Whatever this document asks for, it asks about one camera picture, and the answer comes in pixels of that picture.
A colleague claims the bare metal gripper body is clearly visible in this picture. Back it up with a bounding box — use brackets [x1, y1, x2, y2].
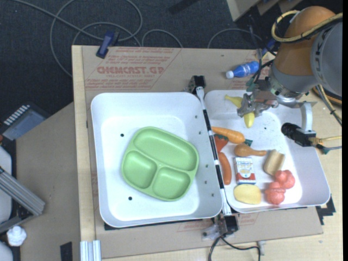
[250, 79, 303, 110]

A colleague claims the yellow banana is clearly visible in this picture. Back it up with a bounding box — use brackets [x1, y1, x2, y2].
[224, 94, 256, 129]

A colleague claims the orange carrot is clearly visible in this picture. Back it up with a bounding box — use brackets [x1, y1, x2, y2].
[211, 126, 253, 147]

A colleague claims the blue plastic bottle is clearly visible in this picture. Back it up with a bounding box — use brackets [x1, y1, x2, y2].
[225, 60, 260, 79]

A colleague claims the brown chicken drumstick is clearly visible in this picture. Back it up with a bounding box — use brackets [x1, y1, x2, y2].
[234, 142, 268, 158]

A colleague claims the red orange strawberry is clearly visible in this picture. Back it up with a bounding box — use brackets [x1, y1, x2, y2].
[213, 133, 229, 153]

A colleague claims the thin black and white rod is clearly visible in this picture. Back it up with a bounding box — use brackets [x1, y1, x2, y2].
[196, 86, 232, 216]

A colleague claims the tan bread bun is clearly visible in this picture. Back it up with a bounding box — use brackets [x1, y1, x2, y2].
[263, 149, 286, 177]

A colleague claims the white and red carton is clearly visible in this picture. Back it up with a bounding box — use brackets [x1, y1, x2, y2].
[233, 156, 257, 185]

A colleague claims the orange sausage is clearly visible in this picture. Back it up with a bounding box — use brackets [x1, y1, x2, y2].
[217, 151, 233, 186]

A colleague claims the white plastic tray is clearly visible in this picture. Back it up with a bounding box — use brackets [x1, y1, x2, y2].
[90, 91, 225, 229]
[203, 89, 332, 214]

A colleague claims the pink raspberry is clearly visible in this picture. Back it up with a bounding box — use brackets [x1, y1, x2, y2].
[264, 181, 287, 205]
[274, 169, 296, 190]

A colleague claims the yellow potato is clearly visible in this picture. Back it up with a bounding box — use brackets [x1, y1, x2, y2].
[233, 183, 263, 205]

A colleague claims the brown cardboard board red print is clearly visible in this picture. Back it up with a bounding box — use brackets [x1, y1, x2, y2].
[81, 45, 325, 259]

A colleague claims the green divided plate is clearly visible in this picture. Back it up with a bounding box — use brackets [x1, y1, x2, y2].
[120, 126, 200, 202]

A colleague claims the small white plastic bottle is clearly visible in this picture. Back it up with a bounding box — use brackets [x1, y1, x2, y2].
[6, 225, 28, 247]

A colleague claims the black cylinder on white bracket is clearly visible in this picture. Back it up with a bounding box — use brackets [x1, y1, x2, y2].
[281, 102, 318, 148]

